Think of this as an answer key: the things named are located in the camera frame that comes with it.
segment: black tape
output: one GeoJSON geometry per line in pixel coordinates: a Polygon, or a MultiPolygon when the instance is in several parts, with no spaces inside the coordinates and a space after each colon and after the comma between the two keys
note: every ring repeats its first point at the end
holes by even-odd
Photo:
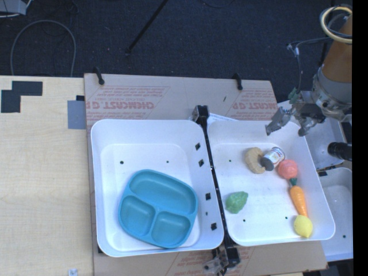
{"type": "Polygon", "coordinates": [[[20,113],[21,96],[42,96],[42,82],[12,81],[11,90],[1,91],[1,112],[20,113]]]}

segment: lemon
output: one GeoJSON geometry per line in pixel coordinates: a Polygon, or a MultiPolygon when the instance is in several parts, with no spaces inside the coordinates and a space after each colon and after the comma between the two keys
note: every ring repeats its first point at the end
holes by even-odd
{"type": "Polygon", "coordinates": [[[299,214],[294,221],[294,229],[300,236],[310,237],[313,231],[312,221],[302,214],[299,214]]]}

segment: black clamp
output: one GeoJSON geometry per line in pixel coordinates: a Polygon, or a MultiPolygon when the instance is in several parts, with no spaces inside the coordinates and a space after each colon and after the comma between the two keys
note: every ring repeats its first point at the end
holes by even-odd
{"type": "Polygon", "coordinates": [[[242,86],[242,80],[240,78],[240,75],[238,73],[235,73],[234,76],[231,77],[232,79],[236,80],[236,83],[237,83],[237,89],[239,91],[242,91],[243,89],[243,86],[242,86]]]}
{"type": "Polygon", "coordinates": [[[101,72],[99,71],[99,68],[98,67],[93,67],[93,73],[97,75],[98,83],[100,85],[105,84],[105,80],[102,79],[102,75],[101,75],[101,72]]]}

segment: blue divided plate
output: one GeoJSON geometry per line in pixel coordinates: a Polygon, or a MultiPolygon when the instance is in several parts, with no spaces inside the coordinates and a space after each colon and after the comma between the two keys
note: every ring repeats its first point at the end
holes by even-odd
{"type": "Polygon", "coordinates": [[[161,172],[141,170],[124,190],[118,219],[131,236],[175,248],[190,235],[197,210],[197,195],[188,184],[161,172]]]}

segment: carrot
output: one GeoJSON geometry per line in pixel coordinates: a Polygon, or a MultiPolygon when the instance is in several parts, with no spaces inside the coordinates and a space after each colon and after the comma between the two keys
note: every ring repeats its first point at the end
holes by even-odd
{"type": "Polygon", "coordinates": [[[303,189],[297,185],[293,185],[290,188],[290,196],[292,198],[294,206],[298,211],[298,214],[302,214],[303,216],[308,217],[303,189]]]}

